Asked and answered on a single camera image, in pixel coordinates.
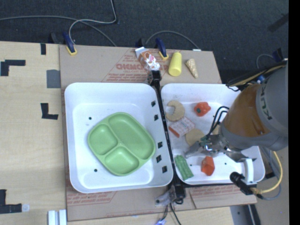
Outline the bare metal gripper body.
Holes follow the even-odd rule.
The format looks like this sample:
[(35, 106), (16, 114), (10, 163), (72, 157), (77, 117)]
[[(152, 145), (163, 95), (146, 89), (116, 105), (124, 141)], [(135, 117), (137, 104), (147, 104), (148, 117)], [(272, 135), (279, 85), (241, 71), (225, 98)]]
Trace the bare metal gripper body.
[(202, 138), (203, 149), (219, 150), (219, 153), (225, 154), (232, 152), (229, 143), (222, 135), (206, 135)]

